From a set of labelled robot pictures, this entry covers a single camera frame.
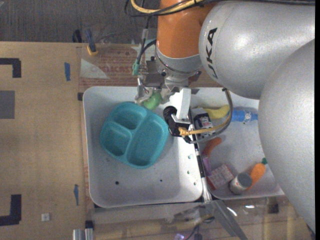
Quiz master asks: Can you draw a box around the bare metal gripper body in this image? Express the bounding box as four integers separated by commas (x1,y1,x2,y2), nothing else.
137,59,202,92

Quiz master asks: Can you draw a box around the green round toy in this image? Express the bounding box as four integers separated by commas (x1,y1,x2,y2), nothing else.
142,91,164,111

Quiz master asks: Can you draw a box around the teal divided plate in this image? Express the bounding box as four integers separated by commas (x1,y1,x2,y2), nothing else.
99,101,170,170

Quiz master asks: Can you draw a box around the cow print carton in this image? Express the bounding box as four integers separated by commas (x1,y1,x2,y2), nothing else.
191,107,217,139

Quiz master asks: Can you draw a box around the yellow banana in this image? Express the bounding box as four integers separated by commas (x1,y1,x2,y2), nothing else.
199,104,231,120

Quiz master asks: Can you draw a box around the orange sausage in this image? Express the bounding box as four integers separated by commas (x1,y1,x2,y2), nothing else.
202,136,223,158

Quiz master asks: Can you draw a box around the blue bottle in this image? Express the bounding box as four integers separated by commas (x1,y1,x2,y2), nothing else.
231,107,259,124

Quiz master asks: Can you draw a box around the purple packet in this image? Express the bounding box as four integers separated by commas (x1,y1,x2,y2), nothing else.
202,156,212,177

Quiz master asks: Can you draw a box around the white plastic tray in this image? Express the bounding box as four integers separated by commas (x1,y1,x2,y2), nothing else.
189,86,286,201
82,85,204,209

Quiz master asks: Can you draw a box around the pink checkered packet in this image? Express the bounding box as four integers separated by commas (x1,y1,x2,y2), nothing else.
206,164,235,191

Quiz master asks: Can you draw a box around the small grey can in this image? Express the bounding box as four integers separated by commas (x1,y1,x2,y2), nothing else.
229,172,253,195

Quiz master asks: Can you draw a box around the orange carrot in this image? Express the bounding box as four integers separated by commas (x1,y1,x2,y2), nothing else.
246,157,269,191

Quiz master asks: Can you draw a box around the black cylinder on white bracket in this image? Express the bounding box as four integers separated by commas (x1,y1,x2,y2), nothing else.
162,87,193,138

